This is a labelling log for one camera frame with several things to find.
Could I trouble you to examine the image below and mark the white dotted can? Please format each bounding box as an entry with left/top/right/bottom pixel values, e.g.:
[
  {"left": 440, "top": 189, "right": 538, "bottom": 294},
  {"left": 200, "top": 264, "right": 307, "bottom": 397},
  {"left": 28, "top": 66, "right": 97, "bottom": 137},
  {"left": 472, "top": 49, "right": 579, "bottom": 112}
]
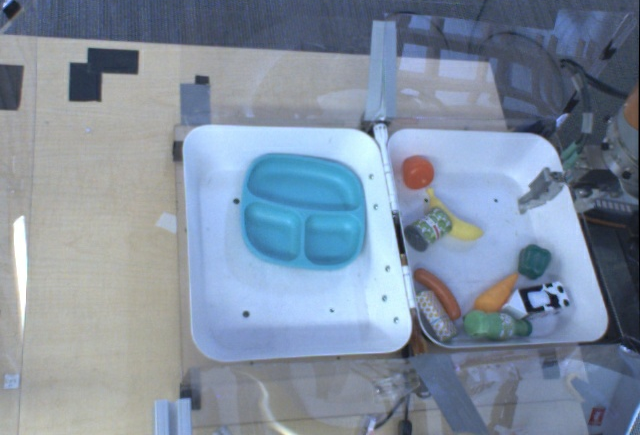
[{"left": 415, "top": 289, "right": 459, "bottom": 344}]

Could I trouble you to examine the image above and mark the red sausage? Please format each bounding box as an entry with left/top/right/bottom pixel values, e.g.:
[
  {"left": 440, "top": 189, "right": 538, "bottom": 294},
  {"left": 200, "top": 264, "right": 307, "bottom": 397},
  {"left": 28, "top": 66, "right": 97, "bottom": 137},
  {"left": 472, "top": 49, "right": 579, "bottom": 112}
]
[{"left": 413, "top": 268, "right": 463, "bottom": 322}]

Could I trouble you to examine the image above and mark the green toy broccoli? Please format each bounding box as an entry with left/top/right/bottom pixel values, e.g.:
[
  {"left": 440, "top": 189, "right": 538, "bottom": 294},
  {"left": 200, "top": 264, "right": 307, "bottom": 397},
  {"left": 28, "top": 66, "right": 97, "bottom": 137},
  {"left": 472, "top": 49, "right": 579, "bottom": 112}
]
[{"left": 517, "top": 243, "right": 553, "bottom": 281}]

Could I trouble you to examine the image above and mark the yellow banana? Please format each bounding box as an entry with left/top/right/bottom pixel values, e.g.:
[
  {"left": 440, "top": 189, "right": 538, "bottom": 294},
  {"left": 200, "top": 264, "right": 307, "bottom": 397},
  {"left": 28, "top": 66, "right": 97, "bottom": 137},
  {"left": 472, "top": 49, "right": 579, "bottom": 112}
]
[{"left": 425, "top": 187, "right": 485, "bottom": 241}]

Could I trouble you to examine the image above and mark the black and white carton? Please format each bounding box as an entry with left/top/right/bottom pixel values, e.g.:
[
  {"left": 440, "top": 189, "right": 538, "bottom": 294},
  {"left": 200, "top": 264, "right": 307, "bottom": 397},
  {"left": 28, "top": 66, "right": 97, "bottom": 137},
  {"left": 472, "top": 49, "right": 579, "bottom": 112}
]
[{"left": 501, "top": 281, "right": 572, "bottom": 322}]

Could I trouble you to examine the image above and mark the orange toy tomato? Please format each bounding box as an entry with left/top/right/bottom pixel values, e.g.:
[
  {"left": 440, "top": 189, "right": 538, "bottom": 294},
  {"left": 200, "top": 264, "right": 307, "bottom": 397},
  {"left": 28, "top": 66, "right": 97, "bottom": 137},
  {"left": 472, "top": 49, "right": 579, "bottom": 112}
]
[{"left": 401, "top": 154, "right": 436, "bottom": 191}]

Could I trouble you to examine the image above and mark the green and white can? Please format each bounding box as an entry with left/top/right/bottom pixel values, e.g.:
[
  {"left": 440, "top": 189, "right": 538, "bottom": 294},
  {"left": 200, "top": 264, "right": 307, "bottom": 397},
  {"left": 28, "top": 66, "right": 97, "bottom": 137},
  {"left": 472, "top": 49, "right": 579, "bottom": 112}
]
[{"left": 404, "top": 207, "right": 454, "bottom": 253}]

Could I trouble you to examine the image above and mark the white plastic tray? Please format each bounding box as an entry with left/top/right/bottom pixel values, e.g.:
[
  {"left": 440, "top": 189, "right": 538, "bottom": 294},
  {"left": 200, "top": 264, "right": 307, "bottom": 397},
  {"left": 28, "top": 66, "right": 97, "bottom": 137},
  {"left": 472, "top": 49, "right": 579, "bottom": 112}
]
[
  {"left": 387, "top": 128, "right": 610, "bottom": 350},
  {"left": 181, "top": 124, "right": 414, "bottom": 364}
]

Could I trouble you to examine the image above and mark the orange carrot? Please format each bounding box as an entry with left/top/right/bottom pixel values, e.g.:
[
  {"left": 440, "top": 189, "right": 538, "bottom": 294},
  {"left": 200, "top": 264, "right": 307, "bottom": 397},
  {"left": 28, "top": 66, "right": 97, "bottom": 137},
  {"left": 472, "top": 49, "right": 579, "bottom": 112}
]
[{"left": 473, "top": 272, "right": 521, "bottom": 314}]

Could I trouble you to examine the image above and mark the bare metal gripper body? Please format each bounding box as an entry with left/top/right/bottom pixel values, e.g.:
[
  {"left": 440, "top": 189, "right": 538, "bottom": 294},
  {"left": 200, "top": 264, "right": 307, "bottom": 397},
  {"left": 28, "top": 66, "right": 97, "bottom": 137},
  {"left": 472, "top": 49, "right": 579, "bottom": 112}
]
[{"left": 563, "top": 133, "right": 640, "bottom": 204}]

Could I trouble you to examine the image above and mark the blue divided plate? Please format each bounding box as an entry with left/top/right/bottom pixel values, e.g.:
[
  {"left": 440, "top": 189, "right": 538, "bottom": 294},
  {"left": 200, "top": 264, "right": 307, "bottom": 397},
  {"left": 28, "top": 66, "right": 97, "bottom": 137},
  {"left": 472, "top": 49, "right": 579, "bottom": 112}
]
[{"left": 240, "top": 152, "right": 368, "bottom": 272}]

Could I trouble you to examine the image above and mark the green plastic bottle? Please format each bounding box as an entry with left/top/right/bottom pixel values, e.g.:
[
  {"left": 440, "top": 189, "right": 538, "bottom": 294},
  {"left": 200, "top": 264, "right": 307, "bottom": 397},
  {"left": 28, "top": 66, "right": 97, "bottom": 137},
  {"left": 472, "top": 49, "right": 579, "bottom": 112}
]
[{"left": 462, "top": 309, "right": 533, "bottom": 342}]

